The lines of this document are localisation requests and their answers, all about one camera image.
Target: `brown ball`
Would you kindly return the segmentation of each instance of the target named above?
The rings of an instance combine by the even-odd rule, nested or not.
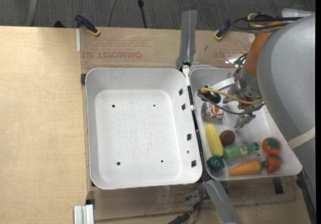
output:
[[[234,142],[235,134],[231,130],[225,130],[220,134],[220,139],[221,139],[222,145],[228,146]]]

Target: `red tomato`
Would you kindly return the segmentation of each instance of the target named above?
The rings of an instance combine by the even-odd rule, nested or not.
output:
[[[281,143],[276,138],[266,138],[262,142],[262,149],[265,153],[276,156],[281,151]]]

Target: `white strap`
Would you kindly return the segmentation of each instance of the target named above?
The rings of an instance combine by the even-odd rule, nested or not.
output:
[[[309,130],[308,132],[304,133],[301,136],[291,139],[287,144],[293,150],[294,148],[304,144],[305,142],[315,138],[315,127]]]

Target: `bottle label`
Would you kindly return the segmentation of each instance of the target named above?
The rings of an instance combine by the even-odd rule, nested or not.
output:
[[[239,147],[240,147],[240,152],[241,152],[242,156],[243,157],[247,156],[248,151],[247,151],[246,145],[239,145]]]

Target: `yellow corn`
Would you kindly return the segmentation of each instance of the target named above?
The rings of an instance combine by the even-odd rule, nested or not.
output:
[[[208,124],[205,127],[205,135],[213,155],[222,157],[224,152],[223,145],[213,124]]]

